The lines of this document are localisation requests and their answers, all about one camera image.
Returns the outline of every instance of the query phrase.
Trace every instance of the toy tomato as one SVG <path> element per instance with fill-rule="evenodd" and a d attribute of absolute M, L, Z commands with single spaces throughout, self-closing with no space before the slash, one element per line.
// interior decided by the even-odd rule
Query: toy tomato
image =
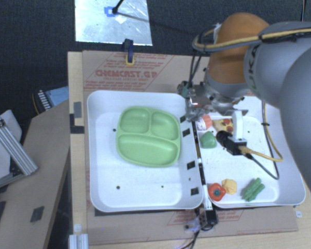
<path fill-rule="evenodd" d="M 208 188 L 208 194 L 214 201 L 220 201 L 225 193 L 226 189 L 218 183 L 214 183 Z"/>

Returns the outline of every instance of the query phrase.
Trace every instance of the green plate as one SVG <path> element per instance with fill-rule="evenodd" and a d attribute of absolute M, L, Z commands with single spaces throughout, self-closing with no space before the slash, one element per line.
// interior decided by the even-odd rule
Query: green plate
<path fill-rule="evenodd" d="M 116 148 L 124 160 L 134 164 L 170 166 L 180 155 L 179 123 L 162 110 L 129 107 L 120 116 Z"/>

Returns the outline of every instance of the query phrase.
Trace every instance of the yellow toy food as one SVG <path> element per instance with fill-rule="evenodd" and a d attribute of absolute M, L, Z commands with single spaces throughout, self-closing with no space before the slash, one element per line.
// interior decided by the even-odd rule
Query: yellow toy food
<path fill-rule="evenodd" d="M 222 187 L 226 189 L 226 192 L 230 195 L 237 192 L 237 183 L 232 179 L 222 180 Z"/>

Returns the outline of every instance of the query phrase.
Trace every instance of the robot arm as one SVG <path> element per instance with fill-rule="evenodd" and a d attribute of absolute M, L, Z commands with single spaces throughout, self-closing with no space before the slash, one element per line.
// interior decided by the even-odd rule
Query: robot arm
<path fill-rule="evenodd" d="M 209 111 L 231 115 L 251 90 L 279 108 L 287 143 L 311 190 L 311 22 L 269 26 L 237 13 L 223 22 L 215 44 L 201 38 L 194 49 L 211 56 L 204 82 L 186 90 L 186 118 L 195 121 Z"/>

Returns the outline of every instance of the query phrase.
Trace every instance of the dark background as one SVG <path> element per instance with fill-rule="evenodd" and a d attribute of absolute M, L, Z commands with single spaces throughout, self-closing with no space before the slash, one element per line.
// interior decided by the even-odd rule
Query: dark background
<path fill-rule="evenodd" d="M 232 13 L 299 21 L 302 1 L 147 0 L 153 46 L 135 51 L 191 55 L 194 37 Z M 311 0 L 305 21 L 311 21 Z M 67 80 L 68 51 L 120 47 L 75 41 L 74 0 L 0 0 L 0 113 L 12 109 L 19 122 L 35 116 L 32 92 Z"/>

